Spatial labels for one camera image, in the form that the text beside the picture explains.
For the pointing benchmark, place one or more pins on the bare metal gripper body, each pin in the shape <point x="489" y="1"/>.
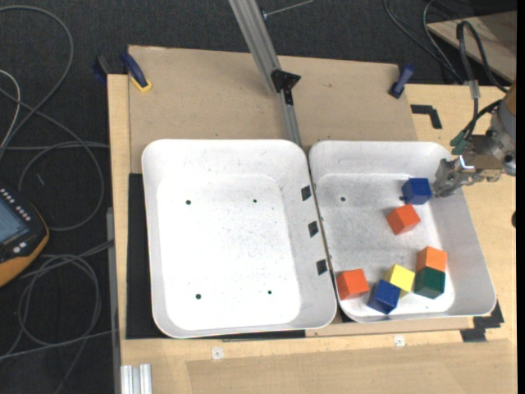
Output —
<point x="488" y="158"/>

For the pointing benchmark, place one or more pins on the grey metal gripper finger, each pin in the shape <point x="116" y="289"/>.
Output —
<point x="445" y="179"/>
<point x="467" y="178"/>

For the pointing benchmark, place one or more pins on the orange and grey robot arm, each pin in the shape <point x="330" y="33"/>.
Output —
<point x="509" y="111"/>

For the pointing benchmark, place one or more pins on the blue cube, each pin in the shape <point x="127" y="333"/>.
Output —
<point x="384" y="296"/>
<point x="416" y="190"/>

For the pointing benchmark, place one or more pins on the orange cube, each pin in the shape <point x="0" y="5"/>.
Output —
<point x="352" y="284"/>
<point x="403" y="219"/>
<point x="432" y="258"/>

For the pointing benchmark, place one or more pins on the white plastic tray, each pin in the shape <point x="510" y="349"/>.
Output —
<point x="361" y="236"/>
<point x="229" y="244"/>

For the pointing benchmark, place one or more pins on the green cube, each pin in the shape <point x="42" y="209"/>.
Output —
<point x="430" y="282"/>

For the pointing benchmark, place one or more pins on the yellow cube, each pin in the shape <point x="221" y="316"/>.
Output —
<point x="399" y="278"/>

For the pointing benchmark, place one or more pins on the brown cardboard board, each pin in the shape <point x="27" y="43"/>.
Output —
<point x="205" y="101"/>

